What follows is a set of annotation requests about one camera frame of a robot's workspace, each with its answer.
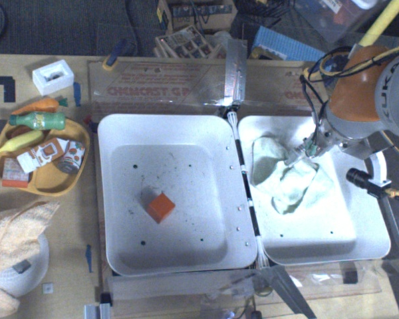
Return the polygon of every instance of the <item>can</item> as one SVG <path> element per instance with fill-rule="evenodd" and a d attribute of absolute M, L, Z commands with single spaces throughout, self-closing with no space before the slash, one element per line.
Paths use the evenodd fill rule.
<path fill-rule="evenodd" d="M 57 167 L 64 173 L 78 173 L 86 148 L 81 142 L 70 141 L 68 150 L 58 160 Z"/>

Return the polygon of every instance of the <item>clear plastic container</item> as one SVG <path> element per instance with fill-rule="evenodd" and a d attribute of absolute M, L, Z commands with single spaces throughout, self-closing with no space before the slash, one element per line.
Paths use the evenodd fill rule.
<path fill-rule="evenodd" d="M 295 0 L 296 10 L 329 43 L 353 32 L 375 16 L 389 0 Z"/>

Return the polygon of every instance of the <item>yellow tube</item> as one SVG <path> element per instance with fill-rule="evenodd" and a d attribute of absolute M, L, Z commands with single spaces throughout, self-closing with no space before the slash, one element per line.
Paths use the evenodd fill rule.
<path fill-rule="evenodd" d="M 365 47 L 374 44 L 398 13 L 399 0 L 391 0 L 377 20 L 372 24 L 371 28 L 369 28 L 360 40 L 359 45 Z"/>

